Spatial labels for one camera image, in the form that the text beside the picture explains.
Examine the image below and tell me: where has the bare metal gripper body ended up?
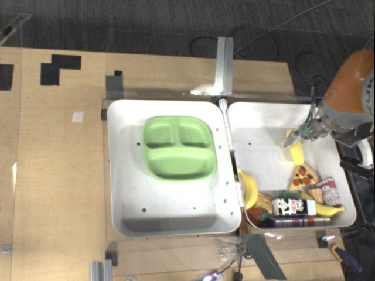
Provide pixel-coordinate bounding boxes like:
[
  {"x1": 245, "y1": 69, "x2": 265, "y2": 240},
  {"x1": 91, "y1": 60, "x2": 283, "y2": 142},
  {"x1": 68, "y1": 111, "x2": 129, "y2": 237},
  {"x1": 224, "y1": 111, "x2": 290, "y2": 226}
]
[{"x1": 296, "y1": 109, "x2": 333, "y2": 142}]

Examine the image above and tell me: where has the yellow toy food piece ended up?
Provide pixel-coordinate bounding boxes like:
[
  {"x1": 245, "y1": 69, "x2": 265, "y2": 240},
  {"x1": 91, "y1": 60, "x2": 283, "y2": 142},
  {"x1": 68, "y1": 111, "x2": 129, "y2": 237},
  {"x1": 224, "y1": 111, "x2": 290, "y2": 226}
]
[{"x1": 286, "y1": 129, "x2": 305, "y2": 166}]

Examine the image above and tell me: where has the white plastic tray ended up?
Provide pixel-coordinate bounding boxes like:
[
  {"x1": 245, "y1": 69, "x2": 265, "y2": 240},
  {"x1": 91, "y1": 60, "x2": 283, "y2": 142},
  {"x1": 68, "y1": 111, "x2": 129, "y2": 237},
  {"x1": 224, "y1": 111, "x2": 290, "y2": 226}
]
[
  {"x1": 226, "y1": 101, "x2": 358, "y2": 231},
  {"x1": 106, "y1": 98, "x2": 243, "y2": 238}
]

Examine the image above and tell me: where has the pizza slice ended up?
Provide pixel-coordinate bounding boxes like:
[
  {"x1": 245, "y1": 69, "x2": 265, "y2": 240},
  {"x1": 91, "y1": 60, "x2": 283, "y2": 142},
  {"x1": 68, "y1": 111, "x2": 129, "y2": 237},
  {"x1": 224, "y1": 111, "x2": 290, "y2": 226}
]
[{"x1": 288, "y1": 162, "x2": 321, "y2": 191}]

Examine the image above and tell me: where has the tan biscuit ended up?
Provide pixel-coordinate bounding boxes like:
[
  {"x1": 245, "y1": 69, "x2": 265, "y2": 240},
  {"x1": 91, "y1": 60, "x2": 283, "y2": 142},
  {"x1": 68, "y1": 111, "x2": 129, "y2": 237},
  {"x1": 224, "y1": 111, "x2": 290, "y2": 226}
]
[{"x1": 308, "y1": 187, "x2": 325, "y2": 205}]

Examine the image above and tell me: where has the thin black and white rod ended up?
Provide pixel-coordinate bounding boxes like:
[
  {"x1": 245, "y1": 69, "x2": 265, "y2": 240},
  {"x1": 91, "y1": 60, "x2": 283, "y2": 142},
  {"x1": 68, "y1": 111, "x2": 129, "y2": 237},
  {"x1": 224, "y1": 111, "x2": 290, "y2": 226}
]
[{"x1": 217, "y1": 98, "x2": 246, "y2": 217}]

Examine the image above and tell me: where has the yellow banana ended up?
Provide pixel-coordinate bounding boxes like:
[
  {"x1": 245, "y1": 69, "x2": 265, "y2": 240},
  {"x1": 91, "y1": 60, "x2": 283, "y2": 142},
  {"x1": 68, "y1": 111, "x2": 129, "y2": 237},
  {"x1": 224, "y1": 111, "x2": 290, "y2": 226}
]
[
  {"x1": 301, "y1": 191, "x2": 346, "y2": 218},
  {"x1": 237, "y1": 167, "x2": 260, "y2": 211}
]

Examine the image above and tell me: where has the red and white can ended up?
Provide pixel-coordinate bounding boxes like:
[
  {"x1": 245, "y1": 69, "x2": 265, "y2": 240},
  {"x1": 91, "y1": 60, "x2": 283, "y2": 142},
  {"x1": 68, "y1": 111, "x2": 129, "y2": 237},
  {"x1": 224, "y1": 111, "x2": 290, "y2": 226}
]
[{"x1": 315, "y1": 177, "x2": 342, "y2": 207}]

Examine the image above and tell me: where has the tan bread slice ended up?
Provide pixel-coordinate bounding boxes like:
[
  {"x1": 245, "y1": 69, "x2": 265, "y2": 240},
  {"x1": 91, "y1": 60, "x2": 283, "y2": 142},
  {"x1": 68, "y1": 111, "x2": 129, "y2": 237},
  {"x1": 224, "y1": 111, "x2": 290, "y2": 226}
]
[{"x1": 257, "y1": 192, "x2": 275, "y2": 212}]

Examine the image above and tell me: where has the white carton with black print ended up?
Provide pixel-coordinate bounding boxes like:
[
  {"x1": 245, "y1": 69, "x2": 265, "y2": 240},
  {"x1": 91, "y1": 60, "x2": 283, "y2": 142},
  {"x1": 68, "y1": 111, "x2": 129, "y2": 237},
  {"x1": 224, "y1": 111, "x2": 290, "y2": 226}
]
[{"x1": 271, "y1": 198, "x2": 318, "y2": 217}]

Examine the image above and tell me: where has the red strawberry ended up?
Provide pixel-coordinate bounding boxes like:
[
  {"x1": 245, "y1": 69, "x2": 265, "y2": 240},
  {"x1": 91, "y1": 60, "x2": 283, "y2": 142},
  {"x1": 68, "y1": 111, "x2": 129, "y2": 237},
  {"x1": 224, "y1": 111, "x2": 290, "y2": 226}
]
[{"x1": 248, "y1": 206, "x2": 271, "y2": 225}]

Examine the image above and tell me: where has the purple flat box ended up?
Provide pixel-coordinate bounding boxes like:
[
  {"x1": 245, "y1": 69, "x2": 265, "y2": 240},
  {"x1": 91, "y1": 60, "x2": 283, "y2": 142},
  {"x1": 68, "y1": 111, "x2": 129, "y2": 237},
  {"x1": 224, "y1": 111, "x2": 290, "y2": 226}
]
[{"x1": 268, "y1": 216, "x2": 332, "y2": 228}]

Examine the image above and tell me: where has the green divided plate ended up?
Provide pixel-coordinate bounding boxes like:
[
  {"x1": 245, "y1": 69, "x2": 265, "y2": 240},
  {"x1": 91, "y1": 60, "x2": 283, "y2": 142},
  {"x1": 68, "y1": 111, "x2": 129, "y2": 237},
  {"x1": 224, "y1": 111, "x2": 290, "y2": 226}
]
[{"x1": 142, "y1": 115, "x2": 219, "y2": 182}]

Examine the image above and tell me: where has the black cylinder on white bracket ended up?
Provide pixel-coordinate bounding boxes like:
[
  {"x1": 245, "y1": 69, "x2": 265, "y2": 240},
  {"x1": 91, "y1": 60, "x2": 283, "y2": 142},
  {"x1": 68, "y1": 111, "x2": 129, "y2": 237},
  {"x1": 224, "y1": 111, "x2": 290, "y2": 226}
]
[{"x1": 340, "y1": 137, "x2": 375, "y2": 176}]

